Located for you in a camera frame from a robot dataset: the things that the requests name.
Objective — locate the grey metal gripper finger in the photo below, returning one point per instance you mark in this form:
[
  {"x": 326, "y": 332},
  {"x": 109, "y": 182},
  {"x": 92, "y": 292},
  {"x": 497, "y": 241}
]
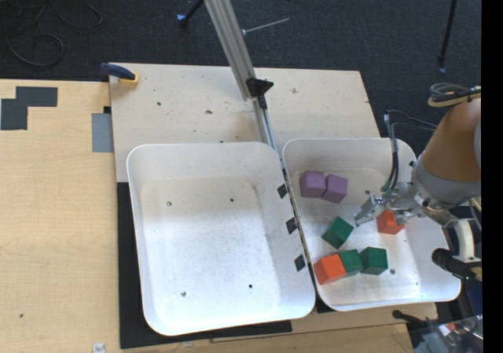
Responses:
[
  {"x": 404, "y": 218},
  {"x": 365, "y": 213}
]

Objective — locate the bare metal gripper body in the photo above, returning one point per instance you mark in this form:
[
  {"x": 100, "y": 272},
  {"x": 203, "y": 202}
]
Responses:
[{"x": 408, "y": 200}]

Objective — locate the orange cube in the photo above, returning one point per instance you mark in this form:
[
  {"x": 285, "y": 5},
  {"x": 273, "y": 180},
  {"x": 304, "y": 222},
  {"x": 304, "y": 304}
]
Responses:
[
  {"x": 329, "y": 269},
  {"x": 387, "y": 223}
]

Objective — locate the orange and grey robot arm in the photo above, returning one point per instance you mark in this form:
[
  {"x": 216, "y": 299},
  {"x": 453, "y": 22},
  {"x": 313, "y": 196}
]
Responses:
[{"x": 456, "y": 147}]

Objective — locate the green cube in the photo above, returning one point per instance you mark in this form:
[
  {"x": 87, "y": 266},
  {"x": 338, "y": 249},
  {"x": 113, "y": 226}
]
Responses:
[
  {"x": 374, "y": 261},
  {"x": 351, "y": 262},
  {"x": 337, "y": 232}
]

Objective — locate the purple cube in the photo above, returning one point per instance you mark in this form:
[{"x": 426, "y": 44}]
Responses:
[
  {"x": 335, "y": 189},
  {"x": 312, "y": 184}
]

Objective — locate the white plastic tray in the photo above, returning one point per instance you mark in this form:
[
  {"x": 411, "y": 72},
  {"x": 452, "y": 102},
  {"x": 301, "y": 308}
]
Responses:
[
  {"x": 365, "y": 292},
  {"x": 208, "y": 241}
]

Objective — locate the pale wood board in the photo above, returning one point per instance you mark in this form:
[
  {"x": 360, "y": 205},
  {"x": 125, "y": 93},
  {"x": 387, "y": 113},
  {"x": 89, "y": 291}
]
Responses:
[{"x": 188, "y": 111}]

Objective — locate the black cylinder on white bracket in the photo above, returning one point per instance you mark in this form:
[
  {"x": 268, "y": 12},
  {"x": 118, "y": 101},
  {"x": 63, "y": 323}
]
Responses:
[{"x": 463, "y": 239}]

